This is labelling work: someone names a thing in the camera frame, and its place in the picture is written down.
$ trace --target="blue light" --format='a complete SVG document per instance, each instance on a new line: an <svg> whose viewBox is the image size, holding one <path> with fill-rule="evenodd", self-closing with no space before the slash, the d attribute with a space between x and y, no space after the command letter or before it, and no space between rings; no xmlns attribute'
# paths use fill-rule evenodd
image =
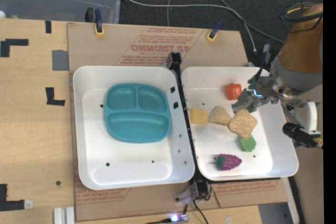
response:
<svg viewBox="0 0 336 224"><path fill-rule="evenodd" d="M253 90L253 94L254 94L256 97L263 97L262 94L257 94L256 90Z"/></svg>
<svg viewBox="0 0 336 224"><path fill-rule="evenodd" d="M170 219L172 220L172 221L178 221L178 216L177 215L173 215L173 216L171 216L170 217Z"/></svg>

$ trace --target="metal bracket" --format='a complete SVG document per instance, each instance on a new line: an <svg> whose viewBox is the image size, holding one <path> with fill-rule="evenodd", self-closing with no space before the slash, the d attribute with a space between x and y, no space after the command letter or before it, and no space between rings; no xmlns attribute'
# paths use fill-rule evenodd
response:
<svg viewBox="0 0 336 224"><path fill-rule="evenodd" d="M73 207L54 208L52 216L53 224L75 224L75 210Z"/></svg>
<svg viewBox="0 0 336 224"><path fill-rule="evenodd" d="M174 200L177 204L189 204L198 197L198 190L196 182L192 183L189 188L183 192L175 195Z"/></svg>

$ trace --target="wire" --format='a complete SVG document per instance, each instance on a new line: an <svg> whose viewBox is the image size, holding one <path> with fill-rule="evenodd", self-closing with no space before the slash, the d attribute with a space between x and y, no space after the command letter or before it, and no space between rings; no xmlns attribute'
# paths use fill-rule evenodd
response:
<svg viewBox="0 0 336 224"><path fill-rule="evenodd" d="M234 9L230 8L226 2L224 0L219 0L222 4L224 4L224 6L220 6L220 5L211 5L211 4L184 4L184 5L170 5L170 1L168 2L167 5L152 5L152 4L145 4L145 3L140 3L140 2L137 2L137 1L134 1L134 0L128 0L134 4L137 4L137 5L141 5L141 6L146 6L146 7L166 7L167 8L167 25L169 26L169 8L170 7L217 7L217 8L224 8L224 9L227 9L229 11L231 11L232 13L234 13L234 15L236 15L236 17L238 19L240 19L243 23L244 23L244 26L246 27L246 30L250 36L250 39L251 39L251 42L252 42L252 45L253 45L253 48L254 48L254 51L256 51L256 47L255 47L255 44L254 44L254 41L252 39L252 36L251 36L251 33L248 29L248 27L250 27L251 29L253 29L254 31L268 37L268 38L271 38L271 39L274 39L280 43L284 43L283 40L280 40L276 37L273 37L263 31L260 31L259 29L257 29L256 27L252 26L251 24L249 24L248 22L246 22Z"/></svg>
<svg viewBox="0 0 336 224"><path fill-rule="evenodd" d="M195 200L194 200L194 205L195 205L196 209L198 210L198 212L200 212L200 213L201 213L202 217L203 217L203 218L204 218L204 220L205 220L205 223L206 223L206 224L209 224L209 222L206 220L206 217L205 217L205 215L202 213L202 211L201 211L201 210L199 209L199 207L197 206L197 204L196 204Z"/></svg>
<svg viewBox="0 0 336 224"><path fill-rule="evenodd" d="M320 21L323 18L323 12L320 12L320 13L317 13L317 14L303 15L303 16L300 16L300 17L288 16L288 14L290 14L292 12L296 12L298 10L304 10L304 9L310 8L314 5L315 5L315 3L302 1L301 3L296 3L294 5L286 7L280 14L280 20L281 20L281 23L282 23L282 26L284 27L284 29L289 33L295 34L295 33L303 32L303 31L310 31L310 30L313 30L314 28L316 28L317 25L320 23ZM285 26L285 23L301 23L301 22L307 22L309 20L313 20L313 19L317 19L317 18L318 18L317 22L314 24L314 26L312 26L309 29L291 31Z"/></svg>
<svg viewBox="0 0 336 224"><path fill-rule="evenodd" d="M204 198L204 200L209 201L211 198L211 194L212 194L212 185L210 184L210 191L209 191L209 195L207 197Z"/></svg>
<svg viewBox="0 0 336 224"><path fill-rule="evenodd" d="M188 204L185 206L184 210L183 210L183 215L185 215L187 213L187 210L188 210Z"/></svg>
<svg viewBox="0 0 336 224"><path fill-rule="evenodd" d="M166 218L166 219L163 219L161 221L149 222L149 223L146 223L146 224L162 224L162 223L172 223L172 220L170 218Z"/></svg>

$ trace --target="cardboard sheet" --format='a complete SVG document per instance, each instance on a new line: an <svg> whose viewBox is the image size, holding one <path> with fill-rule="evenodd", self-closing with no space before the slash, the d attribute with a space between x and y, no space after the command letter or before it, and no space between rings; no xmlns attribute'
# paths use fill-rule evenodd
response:
<svg viewBox="0 0 336 224"><path fill-rule="evenodd" d="M181 212L184 205L176 204L173 197L184 191L188 183L104 191L87 189L81 183L77 170L72 76L82 66L161 66L165 64L169 52L181 53L182 70L190 66L244 66L247 58L240 34L220 30L216 40L208 42L205 38L210 29L130 25L103 27L105 34L97 36L91 23L68 24L76 219L82 221ZM267 181L263 181L261 189L255 182L245 183L244 187L239 188L239 193L228 190L238 190L237 185L230 185L236 183L214 186L210 200L199 206L201 209L215 209L288 200L281 180ZM265 195L260 196L260 191L264 191Z"/></svg>

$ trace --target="clear plastic container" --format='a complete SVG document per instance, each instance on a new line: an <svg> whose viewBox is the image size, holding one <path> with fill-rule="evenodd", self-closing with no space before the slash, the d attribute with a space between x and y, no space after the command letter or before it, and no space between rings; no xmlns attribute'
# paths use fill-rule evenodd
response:
<svg viewBox="0 0 336 224"><path fill-rule="evenodd" d="M102 22L117 24L120 0L0 0L6 17L85 22L88 8L100 9Z"/></svg>

